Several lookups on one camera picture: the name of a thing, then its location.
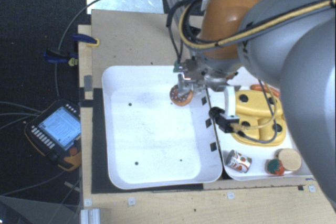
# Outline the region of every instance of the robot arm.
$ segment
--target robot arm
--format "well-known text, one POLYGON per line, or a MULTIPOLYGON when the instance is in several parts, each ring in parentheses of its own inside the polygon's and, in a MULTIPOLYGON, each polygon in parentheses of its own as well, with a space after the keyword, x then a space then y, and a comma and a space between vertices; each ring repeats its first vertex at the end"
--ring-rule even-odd
POLYGON ((195 57, 181 63, 179 86, 223 91, 243 65, 279 88, 290 133, 336 208, 334 8, 335 0, 211 0, 199 38, 187 30, 187 8, 179 29, 195 57))

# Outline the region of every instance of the wooden table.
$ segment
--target wooden table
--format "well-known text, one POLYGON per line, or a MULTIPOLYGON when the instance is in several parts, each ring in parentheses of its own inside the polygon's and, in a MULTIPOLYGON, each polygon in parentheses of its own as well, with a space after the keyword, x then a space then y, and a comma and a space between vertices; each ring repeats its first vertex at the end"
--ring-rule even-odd
MULTIPOLYGON (((93 11, 92 27, 80 25, 79 32, 93 33, 100 39, 99 48, 110 53, 98 59, 98 48, 79 43, 79 84, 85 99, 92 100, 92 88, 101 87, 106 66, 171 65, 174 54, 164 23, 165 15, 93 11), (148 46, 156 49, 139 50, 148 46)), ((219 180, 201 191, 92 194, 91 107, 81 108, 81 128, 82 198, 85 209, 100 208, 101 223, 336 223, 334 210, 313 178, 219 180), (310 185, 316 191, 311 192, 310 185), (129 198, 135 198, 134 206, 128 205, 129 198)))

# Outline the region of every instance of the yellow egg carton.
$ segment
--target yellow egg carton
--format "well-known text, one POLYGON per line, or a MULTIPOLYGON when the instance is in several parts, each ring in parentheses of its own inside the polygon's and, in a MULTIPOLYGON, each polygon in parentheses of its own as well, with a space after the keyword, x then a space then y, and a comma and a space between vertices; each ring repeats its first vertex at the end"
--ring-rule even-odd
MULTIPOLYGON (((271 95, 266 94, 267 98, 271 100, 271 95)), ((278 146, 280 145, 286 137, 286 121, 283 117, 283 109, 281 101, 279 98, 275 97, 277 104, 277 137, 270 143, 263 144, 255 141, 246 139, 239 134, 232 133, 231 135, 235 140, 240 143, 251 145, 251 146, 278 146)), ((264 94, 261 91, 254 90, 241 90, 236 92, 236 114, 239 116, 239 123, 243 126, 256 126, 261 125, 269 121, 271 118, 271 113, 265 100, 264 94)), ((274 136, 274 123, 270 123, 267 126, 254 129, 254 130, 245 130, 244 133, 257 140, 270 140, 274 136)))

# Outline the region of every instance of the yellow cable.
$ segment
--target yellow cable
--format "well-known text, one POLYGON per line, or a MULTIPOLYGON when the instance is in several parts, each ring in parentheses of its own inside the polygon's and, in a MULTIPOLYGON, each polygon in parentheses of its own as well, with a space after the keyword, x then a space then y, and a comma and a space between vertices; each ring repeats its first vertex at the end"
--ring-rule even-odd
POLYGON ((261 124, 261 125, 255 125, 255 126, 243 126, 243 125, 240 125, 238 123, 233 123, 231 124, 231 127, 235 130, 235 131, 247 131, 247 130, 255 130, 255 129, 261 129, 261 128, 264 128, 266 127, 267 125, 271 124, 274 119, 276 118, 277 116, 277 112, 278 112, 278 106, 277 106, 277 102, 276 102, 276 99, 272 93, 272 91, 270 90, 268 84, 264 83, 264 85, 266 86, 268 92, 270 93, 271 95, 271 98, 272 98, 272 101, 273 101, 273 104, 274 104, 274 112, 273 112, 273 116, 269 119, 268 122, 264 123, 264 124, 261 124))
POLYGON ((286 13, 278 18, 275 18, 273 20, 270 20, 260 26, 257 26, 251 30, 248 30, 244 33, 241 33, 241 34, 235 34, 231 37, 227 37, 227 38, 224 38, 220 41, 214 41, 214 42, 211 42, 211 43, 206 43, 206 44, 198 44, 198 43, 195 43, 195 42, 192 42, 190 40, 188 40, 184 34, 183 34, 183 19, 184 19, 184 16, 185 16, 185 13, 187 11, 187 9, 189 8, 189 6, 183 11, 182 15, 181 15, 181 18, 180 18, 180 21, 179 21, 179 32, 180 32, 180 37, 181 39, 183 40, 183 42, 185 44, 187 44, 188 46, 192 47, 192 48, 195 48, 195 49, 210 49, 210 48, 215 48, 215 47, 220 47, 220 46, 223 46, 225 44, 228 44, 230 42, 235 42, 239 39, 242 39, 242 38, 245 38, 245 37, 248 37, 250 35, 253 35, 253 34, 256 34, 258 32, 261 32, 267 28, 270 28, 272 26, 275 26, 277 24, 280 24, 280 23, 283 23, 289 19, 292 19, 292 18, 295 18, 295 17, 298 17, 300 15, 303 15, 303 14, 306 14, 306 13, 309 13, 309 12, 312 12, 312 11, 315 11, 315 10, 318 10, 318 9, 321 9, 321 8, 325 8, 325 7, 328 7, 328 6, 331 6, 331 2, 335 5, 336 4, 336 0, 326 0, 326 1, 323 1, 323 2, 320 2, 320 3, 317 3, 317 4, 314 4, 314 5, 311 5, 309 7, 304 7, 304 8, 301 8, 299 10, 296 10, 296 11, 293 11, 293 12, 289 12, 289 13, 286 13))

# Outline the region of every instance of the toy can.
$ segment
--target toy can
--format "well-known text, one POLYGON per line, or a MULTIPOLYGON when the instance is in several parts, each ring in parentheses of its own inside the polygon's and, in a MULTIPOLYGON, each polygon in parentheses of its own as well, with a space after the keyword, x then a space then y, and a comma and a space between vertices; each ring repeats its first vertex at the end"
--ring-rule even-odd
POLYGON ((239 153, 235 150, 231 150, 226 158, 225 164, 232 169, 235 169, 241 173, 246 173, 251 166, 252 159, 239 153))

